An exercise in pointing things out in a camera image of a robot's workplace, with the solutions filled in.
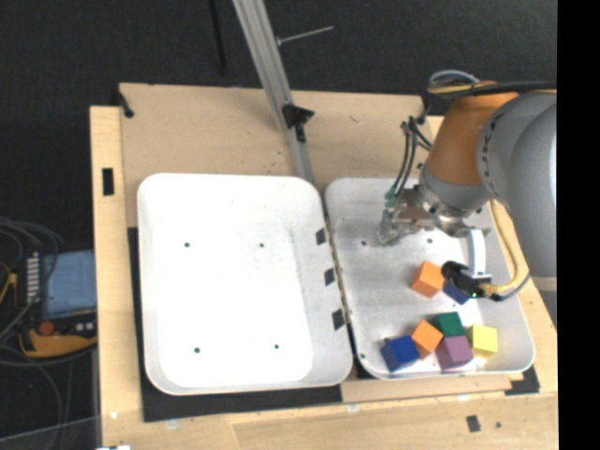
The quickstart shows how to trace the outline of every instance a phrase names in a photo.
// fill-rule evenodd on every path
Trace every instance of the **empty white tray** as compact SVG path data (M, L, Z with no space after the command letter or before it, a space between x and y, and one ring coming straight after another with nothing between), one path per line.
M527 369L533 362L534 346L517 297L503 302L472 299L459 305L444 292L428 299L410 289L413 272L424 260L439 266L449 260L467 264L467 244L464 238L433 230L405 236L397 245L383 246L377 231L384 195L392 182L385 178L342 178L325 191L341 285L356 351L365 370L386 380ZM492 229L485 238L486 271L493 276L493 283L507 282L510 274L488 209L466 223ZM495 327L499 350L487 360L474 358L464 366L445 371L441 371L432 353L390 373L380 351L384 340L410 334L422 319L451 311L458 312L466 327L474 323Z
M323 204L296 177L160 173L138 191L145 368L199 395L333 385L352 367Z

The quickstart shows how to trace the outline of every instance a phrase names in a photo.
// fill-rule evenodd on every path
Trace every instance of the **green cube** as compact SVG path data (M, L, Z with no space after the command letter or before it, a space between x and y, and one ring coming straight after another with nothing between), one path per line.
M465 327L457 312L440 313L429 321L443 333L445 337L460 337L465 335Z

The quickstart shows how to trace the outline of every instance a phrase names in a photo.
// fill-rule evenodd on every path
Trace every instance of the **block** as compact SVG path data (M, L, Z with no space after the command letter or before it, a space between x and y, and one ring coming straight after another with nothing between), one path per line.
M458 337L465 335L465 327L458 312L440 313L429 321L434 327L443 333L445 337Z
M412 275L411 289L431 298L442 289L443 281L441 267L425 260Z
M425 358L435 351L442 341L443 333L427 320L422 320L412 331L411 337L419 351L419 356Z
M410 335L386 341L381 352L390 371L406 367L419 359L419 351Z
M443 292L452 298L459 305L463 305L464 303L471 300L471 297L462 291L459 287L457 287L454 283L449 280L446 280L442 287Z
M488 358L498 351L498 331L492 326L474 324L467 331L467 338L475 356Z
M442 370L460 367L473 360L473 350L466 335L444 337L435 354Z

